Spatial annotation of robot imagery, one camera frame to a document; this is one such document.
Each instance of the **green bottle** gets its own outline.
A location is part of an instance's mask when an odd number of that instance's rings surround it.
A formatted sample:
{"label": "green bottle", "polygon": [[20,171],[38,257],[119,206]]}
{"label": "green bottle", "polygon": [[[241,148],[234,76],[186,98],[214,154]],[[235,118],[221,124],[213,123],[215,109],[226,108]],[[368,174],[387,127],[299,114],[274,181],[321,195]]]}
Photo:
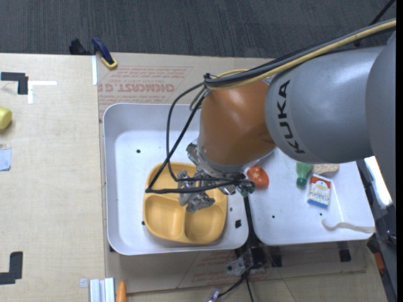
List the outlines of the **green bottle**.
{"label": "green bottle", "polygon": [[307,174],[312,170],[312,164],[297,161],[297,185],[304,187],[307,184]]}

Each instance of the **gray floor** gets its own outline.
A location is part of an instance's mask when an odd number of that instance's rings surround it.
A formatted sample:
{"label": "gray floor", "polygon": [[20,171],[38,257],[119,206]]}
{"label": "gray floor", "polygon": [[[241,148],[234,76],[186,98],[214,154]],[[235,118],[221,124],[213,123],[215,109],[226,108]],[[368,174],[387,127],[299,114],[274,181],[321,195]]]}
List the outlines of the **gray floor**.
{"label": "gray floor", "polygon": [[[368,25],[388,1],[0,0],[0,53],[69,54],[74,38],[93,51],[97,36],[111,52],[280,57]],[[393,3],[380,20],[395,17]]]}

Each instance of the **table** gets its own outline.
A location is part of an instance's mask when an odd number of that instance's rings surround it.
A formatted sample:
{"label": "table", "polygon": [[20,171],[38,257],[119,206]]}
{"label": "table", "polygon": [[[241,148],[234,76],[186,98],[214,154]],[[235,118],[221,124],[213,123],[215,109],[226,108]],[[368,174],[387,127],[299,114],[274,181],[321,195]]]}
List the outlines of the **table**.
{"label": "table", "polygon": [[[170,56],[159,58],[163,63]],[[191,66],[207,62],[211,67],[241,63],[196,57]],[[80,287],[80,280],[104,278],[108,267],[99,151],[102,105],[93,85],[93,58],[2,54],[0,71],[57,82],[33,86],[33,104],[17,94],[16,82],[0,82],[0,104],[14,114],[11,126],[0,132],[0,143],[12,148],[11,169],[0,172],[0,272],[8,271],[10,253],[24,254],[22,278],[0,285],[0,298],[88,301],[88,289]],[[372,254],[364,249],[363,256],[366,270],[361,272],[252,283],[255,301],[386,301]],[[147,282],[152,274],[143,277]],[[203,301],[210,289],[136,293],[128,300]],[[247,299],[243,284],[226,301]]]}

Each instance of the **yellow divided plate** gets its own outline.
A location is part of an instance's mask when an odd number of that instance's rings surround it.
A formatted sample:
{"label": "yellow divided plate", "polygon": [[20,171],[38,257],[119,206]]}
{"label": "yellow divided plate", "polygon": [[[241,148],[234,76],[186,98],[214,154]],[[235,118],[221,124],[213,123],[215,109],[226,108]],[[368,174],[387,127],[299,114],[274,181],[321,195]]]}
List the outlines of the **yellow divided plate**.
{"label": "yellow divided plate", "polygon": [[[161,164],[155,166],[147,178],[146,187],[156,175]],[[193,176],[196,167],[191,164],[171,163],[175,176],[186,169]],[[153,189],[176,189],[178,183],[172,179],[168,167],[159,175]],[[206,244],[218,239],[224,229],[227,216],[227,196],[219,189],[206,192],[215,202],[208,208],[194,213],[186,211],[178,201],[179,194],[145,193],[143,200],[143,217],[147,229],[155,236],[181,243]]]}

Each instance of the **yellow cup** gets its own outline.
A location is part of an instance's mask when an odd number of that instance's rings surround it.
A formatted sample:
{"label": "yellow cup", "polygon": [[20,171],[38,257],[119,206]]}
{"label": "yellow cup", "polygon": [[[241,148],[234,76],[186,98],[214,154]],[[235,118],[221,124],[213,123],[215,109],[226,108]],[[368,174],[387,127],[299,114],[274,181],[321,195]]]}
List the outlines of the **yellow cup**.
{"label": "yellow cup", "polygon": [[13,117],[13,113],[6,108],[2,108],[0,106],[0,130],[7,128],[10,124],[11,119]]}

